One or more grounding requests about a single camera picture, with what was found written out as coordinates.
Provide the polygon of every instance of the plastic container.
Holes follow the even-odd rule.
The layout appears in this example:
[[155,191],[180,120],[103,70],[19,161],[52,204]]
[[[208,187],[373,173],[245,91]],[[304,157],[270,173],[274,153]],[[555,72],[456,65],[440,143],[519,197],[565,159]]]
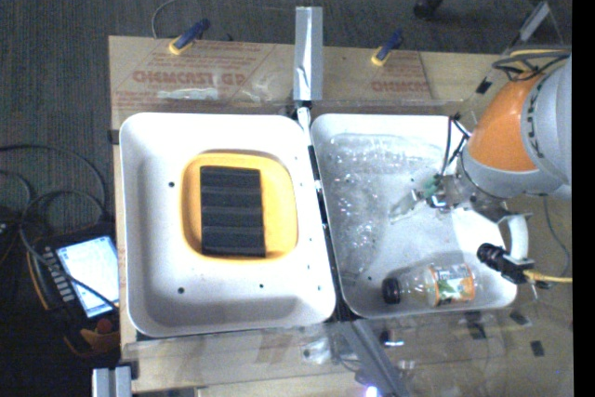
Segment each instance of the plastic container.
[[480,274],[471,263],[458,254],[391,273],[382,282],[384,302],[408,311],[470,304],[481,293]]

